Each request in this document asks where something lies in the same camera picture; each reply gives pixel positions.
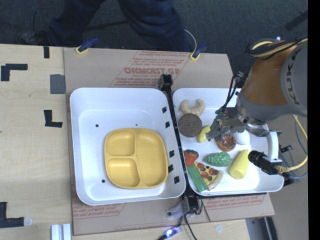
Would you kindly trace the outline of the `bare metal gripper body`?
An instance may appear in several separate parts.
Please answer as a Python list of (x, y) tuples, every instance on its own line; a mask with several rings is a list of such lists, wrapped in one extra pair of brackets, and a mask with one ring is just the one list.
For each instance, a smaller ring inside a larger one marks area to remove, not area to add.
[(266, 137), (270, 133), (265, 121), (255, 119), (244, 108), (227, 107), (218, 121), (221, 129), (234, 129), (234, 134), (247, 131), (256, 137)]

